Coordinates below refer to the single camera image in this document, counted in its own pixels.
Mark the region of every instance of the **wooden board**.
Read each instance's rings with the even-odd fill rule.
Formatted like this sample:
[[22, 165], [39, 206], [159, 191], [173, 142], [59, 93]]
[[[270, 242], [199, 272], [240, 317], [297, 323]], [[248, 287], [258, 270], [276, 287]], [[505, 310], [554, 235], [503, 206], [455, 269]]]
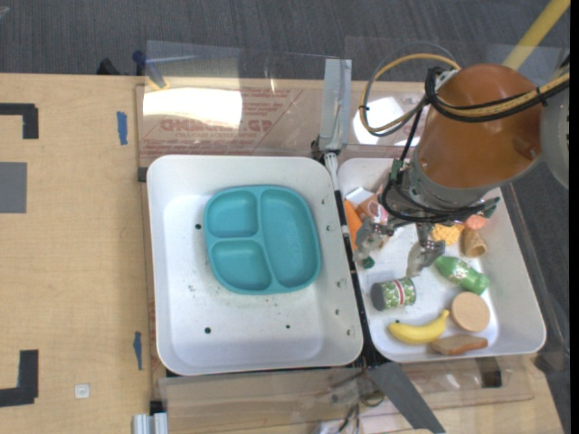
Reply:
[[[502, 386], [497, 388], [480, 388], [479, 367], [470, 359], [403, 368], [449, 434], [563, 432], [545, 376], [532, 357], [499, 357], [498, 366]], [[328, 432], [336, 432], [361, 388], [372, 390], [367, 383], [357, 385], [354, 369], [170, 378], [169, 428], [179, 434], [308, 433], [324, 421]], [[360, 410], [361, 432], [412, 431], [387, 399], [375, 408], [361, 403]], [[289, 425], [298, 421], [305, 424]]]
[[[34, 103], [40, 129], [22, 140], [22, 119], [0, 116], [0, 161], [27, 163], [28, 177], [26, 213], [0, 214], [0, 389], [16, 386], [21, 350], [39, 352], [39, 396], [0, 408], [4, 432], [127, 432], [148, 412], [139, 81], [0, 74], [0, 102]], [[75, 397], [80, 383], [89, 398]]]

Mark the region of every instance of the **toy banana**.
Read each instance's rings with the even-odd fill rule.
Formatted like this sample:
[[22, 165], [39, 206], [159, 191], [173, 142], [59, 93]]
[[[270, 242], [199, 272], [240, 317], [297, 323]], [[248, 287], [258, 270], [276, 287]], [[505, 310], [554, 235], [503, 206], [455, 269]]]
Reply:
[[438, 318], [434, 318], [426, 325], [407, 325], [406, 323], [394, 322], [388, 325], [388, 330], [407, 344], [426, 344], [437, 339], [446, 329], [446, 317], [448, 310], [442, 310]]

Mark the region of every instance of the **toy food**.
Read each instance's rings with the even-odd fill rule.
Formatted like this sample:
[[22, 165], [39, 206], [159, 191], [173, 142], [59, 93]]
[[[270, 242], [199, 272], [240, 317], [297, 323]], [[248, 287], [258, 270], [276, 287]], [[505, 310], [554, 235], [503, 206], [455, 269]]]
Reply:
[[488, 345], [486, 337], [467, 334], [439, 337], [431, 342], [432, 350], [443, 355], [462, 355], [468, 351], [484, 349]]
[[388, 325], [392, 335], [407, 344], [426, 344], [439, 338], [446, 329], [446, 317], [449, 311], [444, 309], [441, 314], [425, 325], [408, 325], [393, 322]]
[[388, 212], [378, 202], [376, 193], [356, 188], [346, 195], [346, 200], [352, 204], [362, 222], [366, 217], [370, 217], [374, 223], [385, 223], [388, 220]]
[[464, 225], [472, 230], [480, 230], [488, 221], [489, 219], [486, 217], [473, 213], [466, 221], [464, 221]]
[[376, 310], [411, 306], [416, 302], [416, 288], [407, 277], [374, 283], [370, 288], [370, 298]]
[[463, 330], [478, 333], [489, 325], [490, 310], [482, 297], [465, 291], [452, 300], [451, 317]]
[[473, 293], [482, 294], [489, 285], [489, 277], [478, 273], [457, 257], [440, 256], [434, 261], [434, 265], [446, 279]]
[[352, 241], [352, 249], [356, 249], [356, 235], [362, 226], [362, 220], [357, 214], [356, 209], [350, 201], [344, 200], [344, 212], [346, 213], [347, 228], [350, 231], [350, 240]]
[[460, 234], [464, 229], [464, 225], [460, 223], [455, 223], [451, 227], [447, 227], [446, 225], [440, 225], [436, 223], [434, 228], [431, 232], [431, 238], [435, 241], [442, 241], [446, 242], [447, 246], [451, 246], [456, 241], [459, 240]]
[[480, 237], [477, 230], [464, 227], [460, 236], [460, 249], [467, 257], [478, 257], [487, 252], [487, 243]]

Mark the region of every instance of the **can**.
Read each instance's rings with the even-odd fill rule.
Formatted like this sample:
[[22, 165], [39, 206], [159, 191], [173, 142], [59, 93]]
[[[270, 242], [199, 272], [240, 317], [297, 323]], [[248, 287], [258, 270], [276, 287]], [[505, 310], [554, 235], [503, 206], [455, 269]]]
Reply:
[[370, 289], [370, 298], [376, 310], [411, 306], [416, 302], [416, 288], [408, 277], [374, 283]]

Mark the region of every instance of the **metal bracket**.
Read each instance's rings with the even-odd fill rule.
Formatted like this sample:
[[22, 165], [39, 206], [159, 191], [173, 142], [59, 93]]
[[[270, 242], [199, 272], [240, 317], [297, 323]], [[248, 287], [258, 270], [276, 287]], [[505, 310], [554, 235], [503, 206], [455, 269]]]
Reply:
[[446, 250], [444, 240], [432, 241], [428, 239], [434, 225], [432, 223], [416, 223], [416, 232], [418, 242], [410, 249], [408, 254], [408, 267], [406, 269], [407, 277], [415, 277], [422, 269], [429, 267], [437, 260]]
[[352, 61], [327, 59], [318, 146], [339, 152], [347, 143], [350, 115]]
[[155, 413], [152, 416], [141, 413], [133, 416], [132, 434], [168, 434], [168, 432], [166, 413]]

